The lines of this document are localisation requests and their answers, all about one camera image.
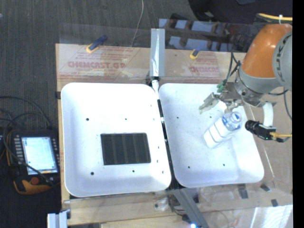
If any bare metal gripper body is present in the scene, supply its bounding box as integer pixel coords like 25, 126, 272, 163
218, 82, 265, 108

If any clear plastic bottle white label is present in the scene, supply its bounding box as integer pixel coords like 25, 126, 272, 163
203, 111, 243, 149

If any white plastic tray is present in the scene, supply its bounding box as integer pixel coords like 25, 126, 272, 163
60, 82, 172, 198
158, 83, 265, 189

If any black ribbed rectangular panel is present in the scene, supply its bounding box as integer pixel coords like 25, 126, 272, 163
100, 132, 152, 166

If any brown cardboard board red print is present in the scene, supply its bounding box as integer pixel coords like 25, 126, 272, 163
55, 43, 293, 226

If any black cylinder on white bracket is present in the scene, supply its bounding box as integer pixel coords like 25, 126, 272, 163
245, 102, 277, 141

